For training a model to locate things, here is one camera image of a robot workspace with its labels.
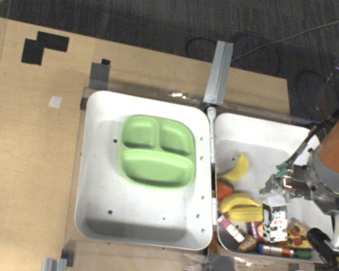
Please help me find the white cow print carton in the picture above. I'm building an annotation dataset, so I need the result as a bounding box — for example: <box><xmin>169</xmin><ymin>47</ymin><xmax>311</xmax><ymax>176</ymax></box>
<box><xmin>256</xmin><ymin>192</ymin><xmax>295</xmax><ymax>246</ymax></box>

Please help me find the blue red white tube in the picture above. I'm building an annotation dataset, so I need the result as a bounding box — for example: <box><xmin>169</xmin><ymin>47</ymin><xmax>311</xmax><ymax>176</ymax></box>
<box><xmin>256</xmin><ymin>242</ymin><xmax>296</xmax><ymax>260</ymax></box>

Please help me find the pale wood board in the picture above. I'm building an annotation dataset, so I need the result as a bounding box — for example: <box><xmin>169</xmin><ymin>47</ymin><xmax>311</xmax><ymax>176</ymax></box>
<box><xmin>0</xmin><ymin>16</ymin><xmax>339</xmax><ymax>271</ymax></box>

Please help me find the white plastic tray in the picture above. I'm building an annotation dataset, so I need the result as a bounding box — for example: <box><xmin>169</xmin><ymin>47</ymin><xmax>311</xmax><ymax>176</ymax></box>
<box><xmin>194</xmin><ymin>110</ymin><xmax>339</xmax><ymax>269</ymax></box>
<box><xmin>65</xmin><ymin>87</ymin><xmax>233</xmax><ymax>258</ymax></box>

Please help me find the yellow corn cob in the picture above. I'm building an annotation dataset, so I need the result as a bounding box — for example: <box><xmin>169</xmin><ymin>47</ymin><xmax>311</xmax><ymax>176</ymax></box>
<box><xmin>227</xmin><ymin>202</ymin><xmax>266</xmax><ymax>227</ymax></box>

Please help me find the yellow banana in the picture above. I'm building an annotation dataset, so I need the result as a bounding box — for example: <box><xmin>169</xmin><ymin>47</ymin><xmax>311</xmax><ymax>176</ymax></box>
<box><xmin>218</xmin><ymin>188</ymin><xmax>263</xmax><ymax>221</ymax></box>
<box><xmin>217</xmin><ymin>149</ymin><xmax>251</xmax><ymax>187</ymax></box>

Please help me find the pizza slice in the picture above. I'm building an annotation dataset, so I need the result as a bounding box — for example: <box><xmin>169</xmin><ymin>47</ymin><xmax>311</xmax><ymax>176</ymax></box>
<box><xmin>284</xmin><ymin>218</ymin><xmax>318</xmax><ymax>253</ymax></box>

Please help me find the green toy vegetable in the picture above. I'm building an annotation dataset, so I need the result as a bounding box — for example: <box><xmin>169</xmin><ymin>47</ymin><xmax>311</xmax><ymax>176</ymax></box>
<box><xmin>292</xmin><ymin>247</ymin><xmax>313</xmax><ymax>261</ymax></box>

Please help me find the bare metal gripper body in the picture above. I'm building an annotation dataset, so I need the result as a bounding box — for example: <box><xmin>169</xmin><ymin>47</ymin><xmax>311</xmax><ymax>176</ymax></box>
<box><xmin>282</xmin><ymin>162</ymin><xmax>339</xmax><ymax>217</ymax></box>

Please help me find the black cylinder on white bracket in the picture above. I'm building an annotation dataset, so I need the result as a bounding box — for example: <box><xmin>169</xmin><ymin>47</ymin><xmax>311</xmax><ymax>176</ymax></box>
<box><xmin>302</xmin><ymin>206</ymin><xmax>339</xmax><ymax>265</ymax></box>

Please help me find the pink and white packet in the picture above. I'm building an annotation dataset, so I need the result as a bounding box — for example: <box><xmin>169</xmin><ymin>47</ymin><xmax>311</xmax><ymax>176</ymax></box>
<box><xmin>214</xmin><ymin>214</ymin><xmax>249</xmax><ymax>244</ymax></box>

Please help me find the purple packet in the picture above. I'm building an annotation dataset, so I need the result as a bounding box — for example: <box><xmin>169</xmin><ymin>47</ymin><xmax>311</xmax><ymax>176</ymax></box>
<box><xmin>244</xmin><ymin>219</ymin><xmax>267</xmax><ymax>244</ymax></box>

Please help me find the green divided plate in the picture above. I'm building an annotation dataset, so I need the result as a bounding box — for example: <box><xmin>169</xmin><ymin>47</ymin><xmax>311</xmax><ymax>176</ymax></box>
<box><xmin>112</xmin><ymin>111</ymin><xmax>205</xmax><ymax>195</ymax></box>

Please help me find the brown toy potato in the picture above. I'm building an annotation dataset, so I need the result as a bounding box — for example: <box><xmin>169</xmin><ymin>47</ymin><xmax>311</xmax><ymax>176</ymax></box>
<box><xmin>237</xmin><ymin>232</ymin><xmax>260</xmax><ymax>255</ymax></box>

